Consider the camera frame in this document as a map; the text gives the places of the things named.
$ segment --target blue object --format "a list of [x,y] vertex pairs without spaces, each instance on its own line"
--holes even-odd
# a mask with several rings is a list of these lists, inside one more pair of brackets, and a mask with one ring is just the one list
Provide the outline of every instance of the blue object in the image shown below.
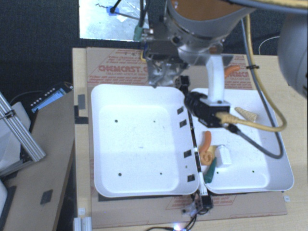
[[116,13],[120,13],[120,10],[119,10],[118,7],[115,8],[115,12],[114,12],[114,13],[111,13],[111,12],[110,12],[110,9],[111,9],[112,7],[113,7],[113,6],[107,7],[107,13],[108,13],[110,16],[115,16]]

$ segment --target green object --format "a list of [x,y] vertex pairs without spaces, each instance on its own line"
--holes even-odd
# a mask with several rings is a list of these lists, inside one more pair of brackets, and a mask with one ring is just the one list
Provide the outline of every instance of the green object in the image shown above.
[[140,27],[139,24],[137,24],[134,32],[134,41],[140,41],[141,35],[142,35],[142,27]]
[[203,175],[204,178],[204,182],[205,183],[211,183],[213,180],[213,176],[215,173],[215,168],[216,168],[216,158],[214,158],[214,160],[211,163],[210,168],[208,169],[207,173],[205,175]]

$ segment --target white cable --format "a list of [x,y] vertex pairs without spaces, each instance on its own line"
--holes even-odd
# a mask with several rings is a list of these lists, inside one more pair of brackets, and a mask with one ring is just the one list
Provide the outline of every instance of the white cable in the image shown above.
[[274,37],[268,38],[268,39],[264,40],[262,43],[260,43],[259,48],[258,48],[259,55],[261,55],[261,52],[260,52],[261,46],[262,46],[265,42],[267,42],[267,41],[269,41],[269,40],[271,40],[271,39],[278,39],[279,37],[280,37],[280,36],[274,36]]

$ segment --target cardboard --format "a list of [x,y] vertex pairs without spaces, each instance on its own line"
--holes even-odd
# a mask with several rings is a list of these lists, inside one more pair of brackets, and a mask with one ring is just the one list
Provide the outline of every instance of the cardboard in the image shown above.
[[[146,62],[140,60],[140,50],[87,48],[87,80],[89,108],[90,184],[92,227],[120,227],[170,222],[185,222],[190,216],[182,209],[191,204],[190,196],[140,197],[107,199],[99,196],[93,182],[93,141],[90,93],[95,85],[147,85]],[[236,55],[230,65],[239,65],[240,71],[229,75],[225,86],[229,89],[253,89],[251,77],[245,68],[245,58]],[[206,69],[194,66],[183,75],[191,79],[190,89],[206,87]],[[248,218],[286,215],[281,192],[258,192],[213,196],[214,208],[198,220]]]

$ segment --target white tray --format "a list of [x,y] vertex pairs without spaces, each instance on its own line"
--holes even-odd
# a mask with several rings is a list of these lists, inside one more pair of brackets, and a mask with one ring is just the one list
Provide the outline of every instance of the white tray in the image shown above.
[[[193,91],[207,94],[207,89],[194,89]],[[271,126],[256,90],[225,90],[225,100],[231,104],[231,114],[243,119],[234,110],[235,107],[241,107],[257,114],[256,122]],[[197,144],[202,143],[203,132],[209,130],[212,133],[211,144],[224,144],[230,152],[232,164],[226,168],[216,168],[213,181],[206,184],[210,191],[217,194],[283,191],[293,186],[294,177],[285,150],[281,159],[273,159],[224,128],[208,129],[198,122],[196,117],[193,118],[193,124]],[[274,154],[279,154],[279,146],[273,132],[239,124],[237,126],[258,144]]]
[[103,84],[93,89],[91,101],[94,182],[101,195],[197,190],[192,136],[179,90]]

